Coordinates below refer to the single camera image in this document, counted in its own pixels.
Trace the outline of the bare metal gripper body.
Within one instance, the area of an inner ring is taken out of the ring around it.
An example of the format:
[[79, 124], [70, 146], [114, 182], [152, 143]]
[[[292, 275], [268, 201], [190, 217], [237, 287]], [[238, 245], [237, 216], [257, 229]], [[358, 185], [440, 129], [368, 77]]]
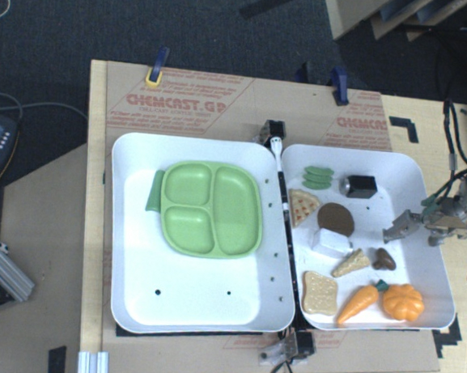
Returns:
[[424, 210], [421, 220], [431, 237], [467, 239], [467, 210]]

